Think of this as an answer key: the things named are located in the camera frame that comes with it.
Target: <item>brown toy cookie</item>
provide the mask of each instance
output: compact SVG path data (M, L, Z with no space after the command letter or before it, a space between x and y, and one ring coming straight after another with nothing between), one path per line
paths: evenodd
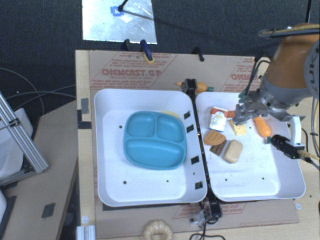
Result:
M216 145L221 144L225 140L226 140L226 136L224 136L223 134L221 134L215 130L211 130L204 137L203 143L206 145L210 145L210 146L216 146Z
M226 143L227 143L227 140L225 139L224 142L222 142L221 144L212 146L210 148L210 151L212 153L216 154L217 156L220 156L220 154L221 154L222 150L224 149Z

